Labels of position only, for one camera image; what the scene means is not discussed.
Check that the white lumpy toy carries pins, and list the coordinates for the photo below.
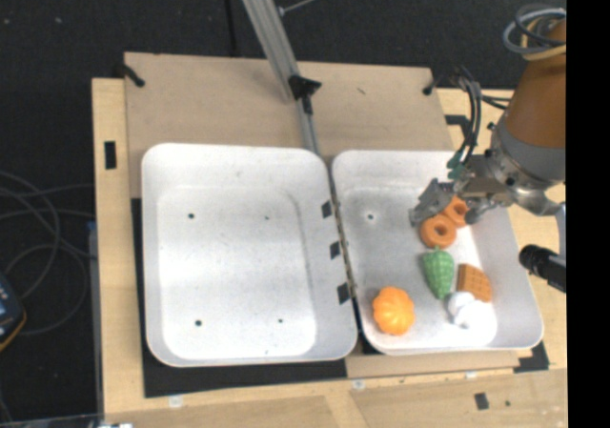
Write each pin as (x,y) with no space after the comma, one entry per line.
(472,314)

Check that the orange pumpkin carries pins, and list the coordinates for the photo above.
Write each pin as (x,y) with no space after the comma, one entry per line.
(393,311)

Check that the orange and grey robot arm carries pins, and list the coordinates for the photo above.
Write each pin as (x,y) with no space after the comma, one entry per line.
(536,107)

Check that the green grapes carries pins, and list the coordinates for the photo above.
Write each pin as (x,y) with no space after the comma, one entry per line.
(438,273)

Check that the brown waffle biscuit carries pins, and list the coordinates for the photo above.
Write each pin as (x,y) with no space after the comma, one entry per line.
(474,282)

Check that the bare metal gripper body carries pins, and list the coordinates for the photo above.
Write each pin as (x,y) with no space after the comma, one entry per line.
(495,180)

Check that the small orange doughnut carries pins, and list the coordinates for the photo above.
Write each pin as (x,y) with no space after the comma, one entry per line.
(460,211)

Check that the black cylinder on white bracket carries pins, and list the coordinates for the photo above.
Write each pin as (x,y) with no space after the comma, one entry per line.
(541,261)

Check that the white plastic tray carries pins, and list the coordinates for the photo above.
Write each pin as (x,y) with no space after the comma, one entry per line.
(238,264)
(395,250)

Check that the large orange doughnut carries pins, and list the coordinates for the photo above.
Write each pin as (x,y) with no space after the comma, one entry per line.
(431,238)

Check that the pale brown flat board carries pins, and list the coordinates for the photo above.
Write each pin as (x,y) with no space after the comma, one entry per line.
(214,102)

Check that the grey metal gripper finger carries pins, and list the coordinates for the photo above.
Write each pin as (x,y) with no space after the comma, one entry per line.
(483,209)
(431,199)

